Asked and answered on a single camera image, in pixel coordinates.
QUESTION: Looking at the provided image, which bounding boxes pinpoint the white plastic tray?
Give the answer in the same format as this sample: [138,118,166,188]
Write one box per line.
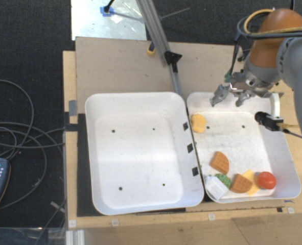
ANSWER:
[85,91,205,216]
[186,91,302,204]

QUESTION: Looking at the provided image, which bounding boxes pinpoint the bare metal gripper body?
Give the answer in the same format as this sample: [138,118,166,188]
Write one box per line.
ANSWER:
[228,70,285,99]

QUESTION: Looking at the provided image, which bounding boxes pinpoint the yellow toy bread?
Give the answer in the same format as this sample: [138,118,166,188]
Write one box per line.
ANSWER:
[190,114,207,133]

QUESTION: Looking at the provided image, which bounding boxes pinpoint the yellow toy cheese slice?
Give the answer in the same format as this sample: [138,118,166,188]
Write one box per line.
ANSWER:
[242,169,262,197]

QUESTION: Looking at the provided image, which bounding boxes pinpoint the red toy tomato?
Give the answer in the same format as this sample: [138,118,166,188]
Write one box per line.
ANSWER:
[257,171,277,190]

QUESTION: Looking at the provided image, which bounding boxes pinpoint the black cylinder on white bracket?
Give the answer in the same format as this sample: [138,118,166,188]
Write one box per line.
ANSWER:
[254,92,285,132]

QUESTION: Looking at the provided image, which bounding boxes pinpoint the orange toy waffle piece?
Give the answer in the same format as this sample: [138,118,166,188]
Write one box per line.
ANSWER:
[229,174,254,194]
[210,151,230,175]

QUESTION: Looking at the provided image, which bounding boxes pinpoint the white small carton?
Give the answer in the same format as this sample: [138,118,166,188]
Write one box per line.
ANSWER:
[204,175,229,201]

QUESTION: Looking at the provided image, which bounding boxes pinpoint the brown cardboard board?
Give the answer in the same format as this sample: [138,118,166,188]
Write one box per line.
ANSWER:
[75,36,286,213]

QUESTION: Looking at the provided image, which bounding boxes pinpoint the green toy grapes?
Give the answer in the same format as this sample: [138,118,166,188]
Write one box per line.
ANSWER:
[215,173,231,189]

